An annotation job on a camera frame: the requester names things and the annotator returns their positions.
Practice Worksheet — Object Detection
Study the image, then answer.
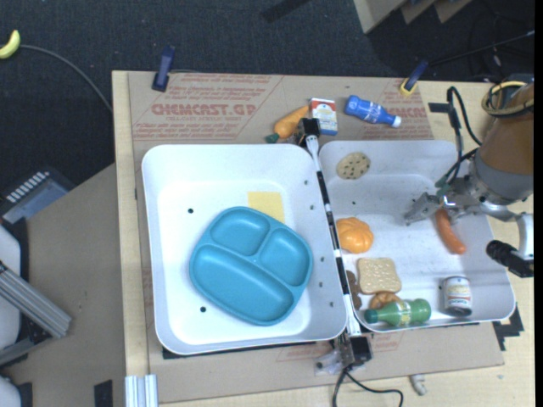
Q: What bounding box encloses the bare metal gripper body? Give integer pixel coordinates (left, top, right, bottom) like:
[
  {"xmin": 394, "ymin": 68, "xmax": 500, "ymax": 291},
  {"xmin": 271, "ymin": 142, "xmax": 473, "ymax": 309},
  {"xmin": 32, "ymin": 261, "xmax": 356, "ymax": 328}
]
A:
[{"xmin": 436, "ymin": 175, "xmax": 525, "ymax": 225}]

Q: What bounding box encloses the orange sausage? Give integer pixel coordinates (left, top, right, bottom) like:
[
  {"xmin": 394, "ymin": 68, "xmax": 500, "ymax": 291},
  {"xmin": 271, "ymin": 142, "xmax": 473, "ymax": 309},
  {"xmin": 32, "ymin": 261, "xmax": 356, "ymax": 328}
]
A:
[{"xmin": 435, "ymin": 208, "xmax": 467, "ymax": 255}]

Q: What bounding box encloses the white plastic tray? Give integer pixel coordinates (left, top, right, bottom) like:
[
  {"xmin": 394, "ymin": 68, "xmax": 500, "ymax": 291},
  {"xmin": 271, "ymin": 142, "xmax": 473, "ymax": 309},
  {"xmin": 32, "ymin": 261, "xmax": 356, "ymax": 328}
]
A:
[
  {"xmin": 317, "ymin": 139, "xmax": 518, "ymax": 334},
  {"xmin": 141, "ymin": 143, "xmax": 350, "ymax": 356}
]

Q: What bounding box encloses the tan toast bread slice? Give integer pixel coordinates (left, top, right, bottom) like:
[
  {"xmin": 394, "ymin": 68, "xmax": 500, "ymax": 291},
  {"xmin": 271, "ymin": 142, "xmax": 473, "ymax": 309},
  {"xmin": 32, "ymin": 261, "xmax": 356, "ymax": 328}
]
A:
[{"xmin": 355, "ymin": 257, "xmax": 403, "ymax": 296}]

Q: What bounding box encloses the small can with label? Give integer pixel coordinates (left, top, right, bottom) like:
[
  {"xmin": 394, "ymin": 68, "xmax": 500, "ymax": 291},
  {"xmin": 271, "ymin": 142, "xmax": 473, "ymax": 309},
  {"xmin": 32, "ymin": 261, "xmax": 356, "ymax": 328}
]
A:
[{"xmin": 442, "ymin": 275, "xmax": 473, "ymax": 317}]

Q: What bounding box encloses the tan chocolate chip biscuit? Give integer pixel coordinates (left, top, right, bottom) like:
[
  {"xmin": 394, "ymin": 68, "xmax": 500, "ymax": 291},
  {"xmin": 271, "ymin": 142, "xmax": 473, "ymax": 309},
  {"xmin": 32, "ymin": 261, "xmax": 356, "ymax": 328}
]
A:
[{"xmin": 336, "ymin": 152, "xmax": 372, "ymax": 181}]

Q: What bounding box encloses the thin black and white rod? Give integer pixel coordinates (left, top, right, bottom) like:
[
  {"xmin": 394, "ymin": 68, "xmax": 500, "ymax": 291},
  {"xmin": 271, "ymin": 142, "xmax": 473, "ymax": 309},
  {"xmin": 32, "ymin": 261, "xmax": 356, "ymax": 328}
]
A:
[{"xmin": 305, "ymin": 133, "xmax": 362, "ymax": 337}]

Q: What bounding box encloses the brown biscuit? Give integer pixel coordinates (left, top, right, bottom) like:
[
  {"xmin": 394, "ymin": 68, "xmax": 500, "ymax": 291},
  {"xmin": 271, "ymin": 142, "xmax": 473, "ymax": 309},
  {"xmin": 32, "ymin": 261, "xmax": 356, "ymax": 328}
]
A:
[{"xmin": 344, "ymin": 269, "xmax": 363, "ymax": 311}]

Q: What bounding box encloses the green bottle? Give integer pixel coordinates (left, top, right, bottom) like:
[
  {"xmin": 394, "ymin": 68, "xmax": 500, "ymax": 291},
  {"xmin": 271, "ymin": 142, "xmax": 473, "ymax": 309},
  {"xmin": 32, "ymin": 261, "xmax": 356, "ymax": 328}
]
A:
[{"xmin": 363, "ymin": 298, "xmax": 433, "ymax": 329}]

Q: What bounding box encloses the blue bottle white cap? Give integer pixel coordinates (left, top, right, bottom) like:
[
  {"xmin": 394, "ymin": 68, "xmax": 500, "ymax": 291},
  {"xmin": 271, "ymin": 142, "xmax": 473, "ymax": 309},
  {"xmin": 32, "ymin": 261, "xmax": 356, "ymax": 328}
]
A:
[{"xmin": 343, "ymin": 94, "xmax": 403, "ymax": 129}]

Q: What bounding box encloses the white and orange carton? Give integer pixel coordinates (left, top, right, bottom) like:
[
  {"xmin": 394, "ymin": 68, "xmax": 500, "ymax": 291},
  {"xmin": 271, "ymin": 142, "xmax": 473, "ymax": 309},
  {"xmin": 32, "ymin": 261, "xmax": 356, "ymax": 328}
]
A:
[{"xmin": 307, "ymin": 97, "xmax": 339, "ymax": 137}]

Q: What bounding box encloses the yellow cheese slice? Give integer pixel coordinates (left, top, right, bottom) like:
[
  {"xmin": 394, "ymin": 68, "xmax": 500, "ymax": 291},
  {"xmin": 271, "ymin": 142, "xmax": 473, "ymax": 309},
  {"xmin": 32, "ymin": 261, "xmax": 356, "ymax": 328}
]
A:
[{"xmin": 247, "ymin": 191, "xmax": 286, "ymax": 225}]

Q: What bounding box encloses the orange carrot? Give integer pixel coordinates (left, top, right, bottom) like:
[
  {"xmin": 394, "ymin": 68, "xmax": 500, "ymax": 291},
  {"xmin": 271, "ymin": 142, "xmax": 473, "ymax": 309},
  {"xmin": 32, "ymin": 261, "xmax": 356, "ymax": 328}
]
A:
[{"xmin": 265, "ymin": 104, "xmax": 311, "ymax": 145}]

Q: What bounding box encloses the blue divided plate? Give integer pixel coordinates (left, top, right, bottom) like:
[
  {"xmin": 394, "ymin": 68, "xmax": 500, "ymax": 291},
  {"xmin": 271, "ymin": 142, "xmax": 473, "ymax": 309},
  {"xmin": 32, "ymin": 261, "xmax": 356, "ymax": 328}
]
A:
[{"xmin": 188, "ymin": 205, "xmax": 315, "ymax": 327}]

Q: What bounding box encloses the brown cardboard board red print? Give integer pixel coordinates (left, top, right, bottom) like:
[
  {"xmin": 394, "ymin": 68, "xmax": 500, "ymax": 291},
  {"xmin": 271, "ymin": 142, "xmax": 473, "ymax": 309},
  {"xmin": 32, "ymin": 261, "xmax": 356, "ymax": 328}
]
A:
[{"xmin": 126, "ymin": 70, "xmax": 507, "ymax": 404}]

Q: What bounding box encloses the yellow banana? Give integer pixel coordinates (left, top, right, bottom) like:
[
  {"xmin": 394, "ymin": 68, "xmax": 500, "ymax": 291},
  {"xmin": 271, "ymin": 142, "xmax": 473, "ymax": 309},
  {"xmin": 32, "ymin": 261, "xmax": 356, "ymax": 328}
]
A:
[{"xmin": 0, "ymin": 29, "xmax": 21, "ymax": 60}]

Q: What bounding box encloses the black cylinder on white bracket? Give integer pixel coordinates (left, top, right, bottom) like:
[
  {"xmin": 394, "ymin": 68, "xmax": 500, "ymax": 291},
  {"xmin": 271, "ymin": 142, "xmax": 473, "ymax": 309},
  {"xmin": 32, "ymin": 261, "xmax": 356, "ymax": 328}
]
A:
[{"xmin": 485, "ymin": 212, "xmax": 535, "ymax": 279}]

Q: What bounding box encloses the black block with thin wires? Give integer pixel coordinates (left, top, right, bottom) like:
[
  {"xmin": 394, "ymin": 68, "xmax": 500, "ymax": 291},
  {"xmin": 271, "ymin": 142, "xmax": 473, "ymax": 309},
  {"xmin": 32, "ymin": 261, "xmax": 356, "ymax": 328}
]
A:
[
  {"xmin": 298, "ymin": 117, "xmax": 321, "ymax": 138},
  {"xmin": 349, "ymin": 335, "xmax": 374, "ymax": 365}
]

